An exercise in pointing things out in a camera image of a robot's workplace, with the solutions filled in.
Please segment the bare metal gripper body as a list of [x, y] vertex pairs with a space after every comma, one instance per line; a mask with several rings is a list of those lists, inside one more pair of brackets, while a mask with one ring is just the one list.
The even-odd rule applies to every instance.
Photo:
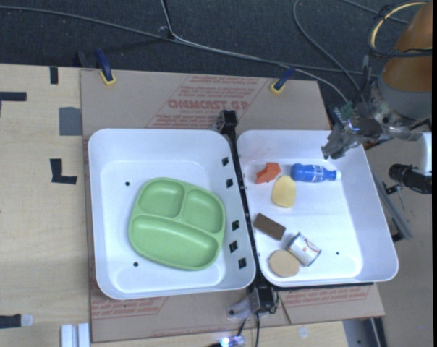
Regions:
[[429, 91], [404, 91], [389, 85], [373, 85], [370, 100], [355, 106], [344, 130], [365, 141], [391, 138], [416, 141], [423, 133], [415, 127], [429, 117]]

